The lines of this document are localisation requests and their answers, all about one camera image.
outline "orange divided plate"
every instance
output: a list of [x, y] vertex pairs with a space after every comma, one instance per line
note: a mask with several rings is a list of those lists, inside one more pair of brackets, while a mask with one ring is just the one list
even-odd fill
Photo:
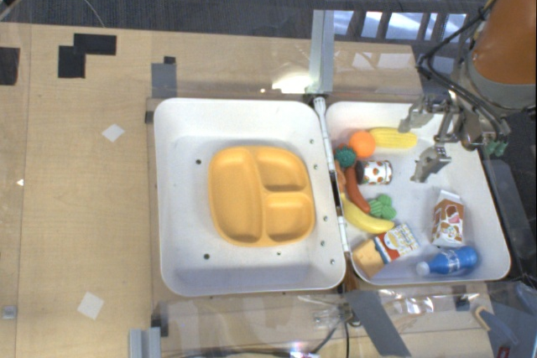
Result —
[[310, 178], [282, 148], [241, 146], [218, 152], [209, 166], [209, 201], [216, 230], [239, 246], [300, 241], [315, 225]]

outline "blue bottle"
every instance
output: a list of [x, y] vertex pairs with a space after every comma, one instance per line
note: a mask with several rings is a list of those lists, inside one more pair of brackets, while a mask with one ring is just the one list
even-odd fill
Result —
[[450, 274], [477, 264], [477, 252], [471, 246], [446, 249], [428, 262], [418, 262], [416, 271], [420, 276], [429, 273]]

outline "chocolate milk carton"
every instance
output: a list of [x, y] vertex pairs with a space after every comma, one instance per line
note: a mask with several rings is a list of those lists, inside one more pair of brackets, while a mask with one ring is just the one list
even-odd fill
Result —
[[462, 246], [462, 220], [464, 205], [458, 195], [441, 191], [435, 206], [432, 244], [436, 246]]

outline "wooden surface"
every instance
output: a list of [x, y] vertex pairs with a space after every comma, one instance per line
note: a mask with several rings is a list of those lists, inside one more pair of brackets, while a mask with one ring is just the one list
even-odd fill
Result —
[[[88, 55], [84, 80], [58, 79], [58, 46], [72, 45], [75, 32], [115, 34], [117, 54]], [[0, 106], [9, 114], [0, 119], [8, 131], [0, 139], [0, 162], [8, 172], [0, 177], [0, 304], [18, 305], [16, 320], [0, 320], [0, 356], [126, 358], [128, 330], [147, 329], [159, 304], [170, 315], [166, 351], [267, 344], [282, 336], [315, 344], [322, 338], [312, 307], [298, 294], [193, 301], [167, 290], [155, 248], [153, 149], [144, 123], [151, 63], [162, 63], [165, 55], [177, 59], [180, 91], [259, 96], [262, 89], [273, 92], [275, 79], [307, 71], [307, 41], [2, 23], [0, 46], [21, 48], [18, 84], [0, 86]], [[348, 67], [357, 52], [373, 48], [336, 44], [337, 86], [394, 91], [397, 80], [388, 88], [386, 79], [396, 69], [368, 75]], [[420, 90], [408, 66], [397, 78], [403, 98]], [[115, 143], [102, 136], [112, 124], [124, 130]], [[21, 178], [23, 187], [13, 184]], [[87, 292], [104, 301], [95, 320], [77, 311]], [[469, 313], [453, 308], [424, 316], [400, 327], [415, 356], [434, 356], [439, 339], [460, 340], [449, 346], [452, 354], [442, 349], [444, 356], [490, 352]], [[455, 327], [441, 318], [460, 320]], [[423, 330], [428, 334], [419, 334]], [[363, 329], [352, 335], [353, 350], [376, 356]], [[341, 333], [336, 339], [326, 356], [344, 350]]]

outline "white tape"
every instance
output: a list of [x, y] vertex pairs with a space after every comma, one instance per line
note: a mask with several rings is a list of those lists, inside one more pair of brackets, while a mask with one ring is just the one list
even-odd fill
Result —
[[104, 132], [102, 132], [102, 136], [104, 136], [110, 142], [114, 143], [116, 142], [117, 138], [120, 137], [124, 133], [125, 133], [125, 130], [123, 130], [117, 124], [112, 124], [109, 128], [107, 128]]
[[99, 312], [101, 312], [103, 304], [104, 300], [102, 298], [98, 298], [92, 293], [86, 293], [77, 310], [88, 318], [95, 320]]

